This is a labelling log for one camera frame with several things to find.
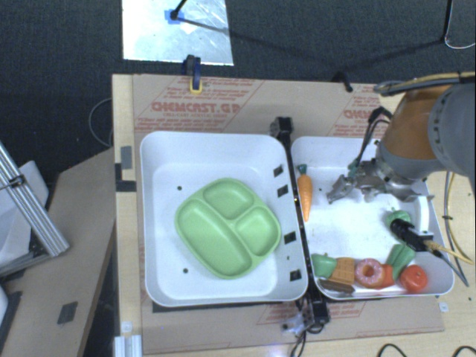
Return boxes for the red orange tomato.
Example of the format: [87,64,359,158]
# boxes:
[399,264,429,294]

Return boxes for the brown chocolate bar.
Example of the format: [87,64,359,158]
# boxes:
[319,277,356,295]

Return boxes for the small green pepper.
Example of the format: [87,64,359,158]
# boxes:
[384,207,412,231]

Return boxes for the orange waffle biscuit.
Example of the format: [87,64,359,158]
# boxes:
[327,257,357,286]

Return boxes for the green divided plate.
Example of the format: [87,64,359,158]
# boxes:
[174,177,283,280]

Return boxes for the orange carrot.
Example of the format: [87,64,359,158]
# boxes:
[296,163,315,223]

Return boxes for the pink doughnut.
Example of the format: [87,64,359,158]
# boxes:
[353,257,385,289]

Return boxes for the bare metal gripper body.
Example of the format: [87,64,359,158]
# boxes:
[348,159,435,203]

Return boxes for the white plastic tray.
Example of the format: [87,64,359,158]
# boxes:
[139,130,310,308]
[289,135,456,301]

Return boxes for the thin black rod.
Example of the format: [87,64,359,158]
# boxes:
[281,132,318,305]

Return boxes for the orange toy food piece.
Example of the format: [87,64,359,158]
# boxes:
[379,263,396,289]

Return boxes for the brown cardboard board red print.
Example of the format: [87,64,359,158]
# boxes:
[132,74,446,355]

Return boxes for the green toy vegetable half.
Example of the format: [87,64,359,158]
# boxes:
[310,252,338,280]

